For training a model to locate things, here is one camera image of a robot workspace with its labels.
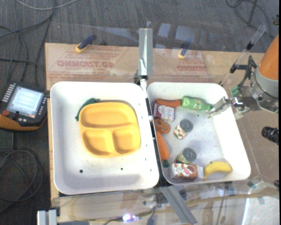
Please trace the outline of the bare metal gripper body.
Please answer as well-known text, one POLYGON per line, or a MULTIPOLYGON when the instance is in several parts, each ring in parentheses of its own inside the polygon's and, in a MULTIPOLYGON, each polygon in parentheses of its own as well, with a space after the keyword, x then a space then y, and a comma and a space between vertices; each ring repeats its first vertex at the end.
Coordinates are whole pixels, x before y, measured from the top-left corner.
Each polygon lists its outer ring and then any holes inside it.
POLYGON ((258 86, 238 86, 231 89, 232 104, 240 111, 265 110, 278 113, 278 99, 270 96, 258 86))

